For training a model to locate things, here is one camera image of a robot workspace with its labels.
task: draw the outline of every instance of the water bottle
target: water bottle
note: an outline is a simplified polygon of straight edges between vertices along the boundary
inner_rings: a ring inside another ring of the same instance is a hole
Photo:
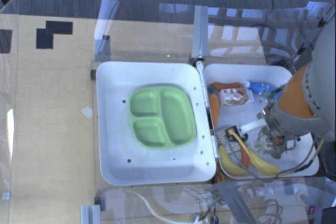
[[[244,82],[244,87],[257,95],[265,95],[276,89],[275,87],[263,82],[251,82],[248,80]]]

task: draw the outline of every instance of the green plate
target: green plate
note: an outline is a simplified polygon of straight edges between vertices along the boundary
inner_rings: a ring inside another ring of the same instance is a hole
[[[137,90],[129,102],[133,134],[147,148],[174,148],[196,136],[193,109],[188,96],[176,87]]]

